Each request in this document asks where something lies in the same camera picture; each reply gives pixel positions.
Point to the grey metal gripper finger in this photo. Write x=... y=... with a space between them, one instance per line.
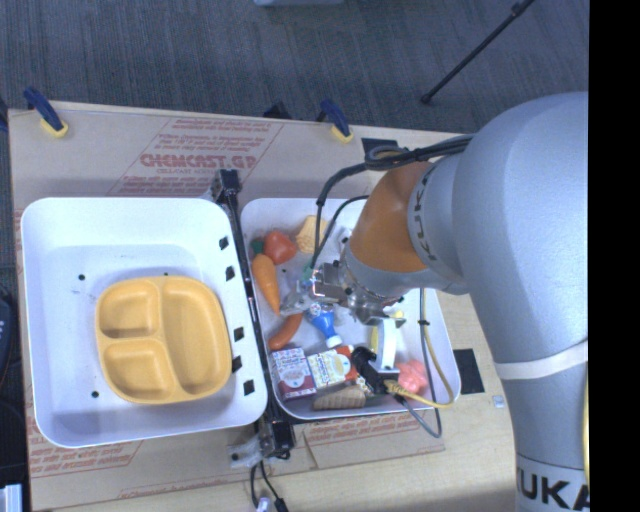
x=305 y=285
x=292 y=303

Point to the yellow divided plate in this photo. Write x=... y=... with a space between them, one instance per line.
x=195 y=325

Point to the pink toy food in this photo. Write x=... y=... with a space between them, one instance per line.
x=414 y=376

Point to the red pepper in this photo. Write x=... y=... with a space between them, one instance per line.
x=279 y=246

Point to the orange sausage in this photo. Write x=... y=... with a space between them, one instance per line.
x=285 y=332

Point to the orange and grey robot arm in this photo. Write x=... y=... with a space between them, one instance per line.
x=520 y=240

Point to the red and white carton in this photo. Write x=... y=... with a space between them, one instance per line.
x=294 y=375

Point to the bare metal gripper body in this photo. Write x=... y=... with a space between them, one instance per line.
x=332 y=285

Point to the black cylinder on white bracket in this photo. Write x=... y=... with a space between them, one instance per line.
x=369 y=371

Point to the thin black rod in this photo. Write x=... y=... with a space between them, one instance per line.
x=246 y=280

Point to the yellow corn piece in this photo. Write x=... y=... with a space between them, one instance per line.
x=307 y=235

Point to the blue and white bottle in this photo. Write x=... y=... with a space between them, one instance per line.
x=324 y=325

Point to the black stand leg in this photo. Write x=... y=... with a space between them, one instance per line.
x=470 y=55

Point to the orange carrot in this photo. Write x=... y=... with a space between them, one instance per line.
x=267 y=280

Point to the brown waffle biscuit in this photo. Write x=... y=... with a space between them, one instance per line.
x=340 y=399

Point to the brown cardboard board red print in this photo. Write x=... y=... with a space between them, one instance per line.
x=100 y=160

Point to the white plastic tray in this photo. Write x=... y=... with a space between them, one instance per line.
x=440 y=360
x=65 y=400

